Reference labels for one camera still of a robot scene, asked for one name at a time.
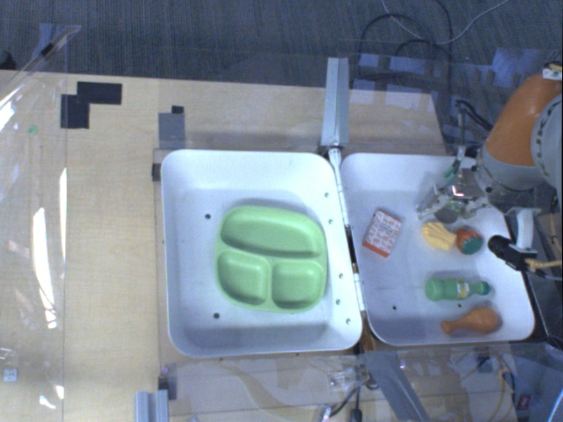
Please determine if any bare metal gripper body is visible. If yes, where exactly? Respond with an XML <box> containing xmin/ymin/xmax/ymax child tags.
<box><xmin>435</xmin><ymin>167</ymin><xmax>490</xmax><ymax>220</ymax></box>

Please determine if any orange and green toy fruit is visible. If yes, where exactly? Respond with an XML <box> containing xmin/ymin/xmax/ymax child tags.
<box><xmin>455</xmin><ymin>227</ymin><xmax>484</xmax><ymax>256</ymax></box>

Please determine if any orange and white carton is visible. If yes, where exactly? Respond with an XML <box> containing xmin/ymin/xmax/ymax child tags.
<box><xmin>362</xmin><ymin>209</ymin><xmax>404</xmax><ymax>258</ymax></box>

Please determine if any green plastic bottle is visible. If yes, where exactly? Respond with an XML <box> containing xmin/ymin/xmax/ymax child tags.
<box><xmin>424</xmin><ymin>277</ymin><xmax>492</xmax><ymax>302</ymax></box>

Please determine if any white plastic tray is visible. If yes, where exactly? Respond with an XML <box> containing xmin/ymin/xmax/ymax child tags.
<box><xmin>159</xmin><ymin>149</ymin><xmax>364</xmax><ymax>360</ymax></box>
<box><xmin>340</xmin><ymin>151</ymin><xmax>537</xmax><ymax>347</ymax></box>

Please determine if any orange toy chicken drumstick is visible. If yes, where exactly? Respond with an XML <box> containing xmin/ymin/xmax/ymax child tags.
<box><xmin>441</xmin><ymin>306</ymin><xmax>503</xmax><ymax>338</ymax></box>

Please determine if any green divided plate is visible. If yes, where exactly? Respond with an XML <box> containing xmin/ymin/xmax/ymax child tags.
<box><xmin>214</xmin><ymin>205</ymin><xmax>329</xmax><ymax>314</ymax></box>

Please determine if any black cylinder on white bracket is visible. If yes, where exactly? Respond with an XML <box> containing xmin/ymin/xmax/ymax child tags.
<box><xmin>486</xmin><ymin>207</ymin><xmax>540</xmax><ymax>273</ymax></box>

